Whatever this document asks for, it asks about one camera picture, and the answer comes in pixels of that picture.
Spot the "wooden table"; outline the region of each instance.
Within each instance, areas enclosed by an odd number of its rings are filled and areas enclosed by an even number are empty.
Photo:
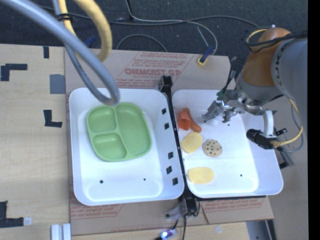
[[[0,65],[27,64],[0,81],[0,202],[7,218],[31,218],[32,224],[0,228],[0,239],[50,239],[51,225],[70,223],[66,96],[50,93],[50,75],[64,75],[64,49],[0,44]],[[62,127],[46,127],[44,110]],[[249,240],[245,222],[187,226],[185,239]],[[73,240],[152,240],[162,229],[73,236]],[[181,239],[179,235],[172,239]]]

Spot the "green plate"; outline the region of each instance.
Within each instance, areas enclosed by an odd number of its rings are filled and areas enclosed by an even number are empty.
[[[86,117],[86,126],[96,155],[104,161],[139,158],[152,146],[146,118],[132,103],[95,107]]]

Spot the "cardboard box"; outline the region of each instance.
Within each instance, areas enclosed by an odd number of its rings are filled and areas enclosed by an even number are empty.
[[[226,56],[209,56],[204,66],[197,60],[200,54],[114,50],[104,62],[119,88],[156,88],[161,75],[172,77],[172,93],[182,89],[220,90],[230,69]],[[70,140],[69,96],[77,88],[86,87],[65,52],[66,117],[68,136],[70,221],[73,236],[109,232],[124,232],[171,228],[166,211],[178,200],[86,206],[73,193]],[[83,69],[99,88],[104,85],[85,63]],[[233,198],[202,201],[197,217],[188,218],[189,226],[273,219],[268,197]]]

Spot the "gray hose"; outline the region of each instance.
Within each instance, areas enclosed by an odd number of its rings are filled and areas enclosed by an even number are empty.
[[[0,0],[3,4],[18,11],[25,17],[34,21],[45,30],[53,34],[62,43],[70,56],[70,59],[75,66],[81,79],[84,81],[91,93],[103,104],[113,106],[120,101],[120,92],[112,75],[101,63],[101,61],[72,33],[60,24],[45,10],[37,6],[30,0]],[[82,69],[76,55],[79,54],[83,60],[96,72],[101,81],[105,84],[109,91],[110,97],[104,96],[91,82],[87,74]]]

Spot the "dark floor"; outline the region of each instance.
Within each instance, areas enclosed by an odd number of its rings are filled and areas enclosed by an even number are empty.
[[[51,0],[32,1],[52,7]],[[245,60],[249,50],[243,45],[242,38],[255,26],[276,25],[291,32],[308,29],[308,0],[128,0],[132,15],[140,20],[132,20],[126,0],[95,1],[111,25],[113,49],[129,35],[147,35],[149,37],[125,39],[118,48],[156,52],[165,48],[172,53],[202,54],[207,46],[213,46],[217,48],[215,55]],[[72,1],[67,0],[67,5],[70,13],[84,15]],[[208,18],[193,23],[149,25],[152,23],[149,21],[202,17]],[[92,48],[100,47],[98,33],[89,19],[75,17],[73,28],[83,41],[97,37]],[[62,46],[54,36],[2,4],[0,44]],[[296,159],[295,168],[283,170],[285,188],[282,193],[270,197],[276,236],[281,240],[308,239],[309,234],[307,161],[301,155]]]

